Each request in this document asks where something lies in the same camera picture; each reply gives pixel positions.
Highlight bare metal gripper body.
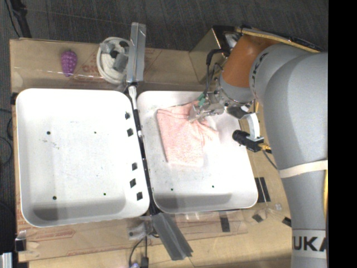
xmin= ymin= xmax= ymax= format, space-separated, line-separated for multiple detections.
xmin=202 ymin=91 xmax=254 ymax=120

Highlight pink towel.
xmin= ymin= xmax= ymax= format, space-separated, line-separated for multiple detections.
xmin=156 ymin=102 xmax=221 ymax=167

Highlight white plastic tray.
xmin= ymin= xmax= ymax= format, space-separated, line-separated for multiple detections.
xmin=136 ymin=90 xmax=259 ymax=214
xmin=15 ymin=87 xmax=151 ymax=228

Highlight purple grapes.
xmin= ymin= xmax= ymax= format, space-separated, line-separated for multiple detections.
xmin=60 ymin=49 xmax=78 ymax=78

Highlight brown cardboard board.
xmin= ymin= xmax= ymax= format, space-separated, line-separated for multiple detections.
xmin=9 ymin=37 xmax=294 ymax=268

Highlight black cylinder on white bracket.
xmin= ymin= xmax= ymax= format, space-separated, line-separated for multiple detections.
xmin=232 ymin=111 xmax=265 ymax=153

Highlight white coiled rope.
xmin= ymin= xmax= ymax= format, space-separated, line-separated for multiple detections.
xmin=96 ymin=36 xmax=131 ymax=84

